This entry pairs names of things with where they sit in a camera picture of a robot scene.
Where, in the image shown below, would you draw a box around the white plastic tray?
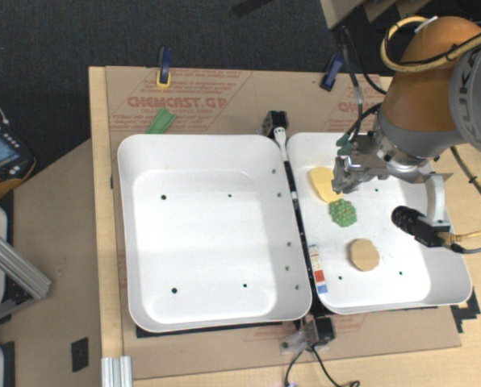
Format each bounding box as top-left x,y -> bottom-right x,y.
116,133 -> 313,334
285,131 -> 474,316

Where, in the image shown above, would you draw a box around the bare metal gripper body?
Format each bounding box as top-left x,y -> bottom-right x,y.
333,131 -> 432,185

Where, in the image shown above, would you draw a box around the brown round biscuit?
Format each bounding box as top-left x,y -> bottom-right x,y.
348,238 -> 381,273

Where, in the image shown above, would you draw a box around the green toy grapes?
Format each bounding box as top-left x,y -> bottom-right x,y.
328,198 -> 358,228

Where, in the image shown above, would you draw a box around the black cylinder on white bracket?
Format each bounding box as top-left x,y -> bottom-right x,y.
390,170 -> 454,249

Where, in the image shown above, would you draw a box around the brown cardboard board red print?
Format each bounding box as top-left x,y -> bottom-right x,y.
105,65 -> 463,381

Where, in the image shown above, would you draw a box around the thin black and white rod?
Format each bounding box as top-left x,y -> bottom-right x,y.
273,126 -> 319,298

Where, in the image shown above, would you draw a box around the yellow toy chip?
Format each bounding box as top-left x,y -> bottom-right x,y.
307,165 -> 344,204

